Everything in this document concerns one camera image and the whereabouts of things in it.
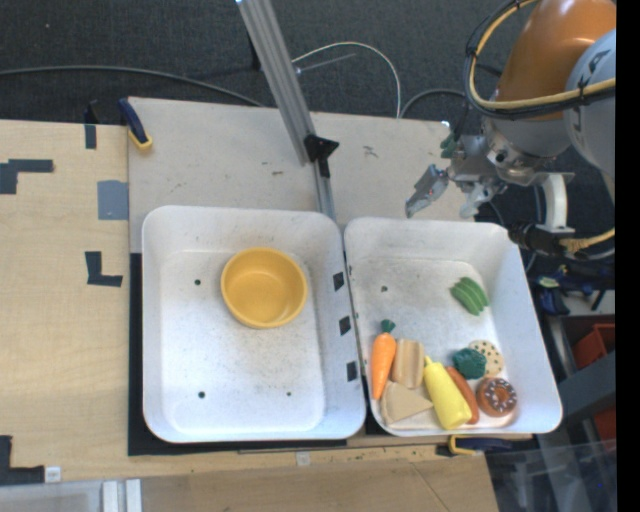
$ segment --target yellow bottle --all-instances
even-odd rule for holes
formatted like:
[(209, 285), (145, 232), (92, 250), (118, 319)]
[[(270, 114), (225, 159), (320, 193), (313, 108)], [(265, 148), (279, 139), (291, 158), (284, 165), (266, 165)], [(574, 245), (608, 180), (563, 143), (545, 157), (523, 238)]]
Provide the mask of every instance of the yellow bottle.
[(434, 363), (428, 356), (424, 360), (424, 383), (442, 428), (451, 430), (464, 425), (471, 419), (469, 404), (442, 363)]

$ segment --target toy carrot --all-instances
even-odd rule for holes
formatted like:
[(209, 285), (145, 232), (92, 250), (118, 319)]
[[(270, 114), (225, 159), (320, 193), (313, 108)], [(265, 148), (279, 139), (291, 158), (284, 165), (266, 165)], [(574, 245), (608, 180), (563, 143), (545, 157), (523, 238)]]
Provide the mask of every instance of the toy carrot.
[(376, 336), (371, 350), (371, 396), (380, 400), (384, 386), (389, 378), (397, 343), (391, 335), (396, 326), (391, 320), (382, 321), (382, 332)]

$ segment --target chocolate donut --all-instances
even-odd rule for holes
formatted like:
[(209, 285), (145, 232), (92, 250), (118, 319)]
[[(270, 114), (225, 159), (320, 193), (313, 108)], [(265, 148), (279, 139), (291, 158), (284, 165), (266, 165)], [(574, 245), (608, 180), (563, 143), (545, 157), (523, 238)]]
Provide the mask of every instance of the chocolate donut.
[(476, 398), (480, 410), (493, 417), (506, 416), (518, 403), (515, 389), (502, 378), (484, 379), (478, 386)]

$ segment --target bowl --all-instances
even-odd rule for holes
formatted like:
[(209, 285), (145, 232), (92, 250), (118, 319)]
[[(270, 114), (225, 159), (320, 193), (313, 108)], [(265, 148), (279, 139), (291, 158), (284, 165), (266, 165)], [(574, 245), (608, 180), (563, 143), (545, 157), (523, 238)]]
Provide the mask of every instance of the bowl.
[(232, 256), (222, 270), (221, 289), (236, 320), (256, 329), (291, 322), (302, 311), (308, 293), (300, 266), (270, 247), (251, 247)]

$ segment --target sausage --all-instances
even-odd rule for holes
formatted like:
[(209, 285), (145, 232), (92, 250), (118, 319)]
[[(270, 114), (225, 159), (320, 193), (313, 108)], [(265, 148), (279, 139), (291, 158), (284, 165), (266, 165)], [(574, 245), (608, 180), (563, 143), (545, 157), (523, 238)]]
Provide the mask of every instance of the sausage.
[(453, 366), (447, 366), (447, 373), (449, 374), (453, 382), (455, 382), (456, 386), (460, 390), (460, 393), (462, 393), (462, 396), (467, 401), (467, 404), (469, 404), (469, 409), (471, 409), (471, 419), (467, 421), (467, 424), (475, 425), (480, 419), (480, 410), (478, 408), (476, 394), (471, 389), (471, 386), (469, 386), (467, 379), (465, 379), (462, 374)]

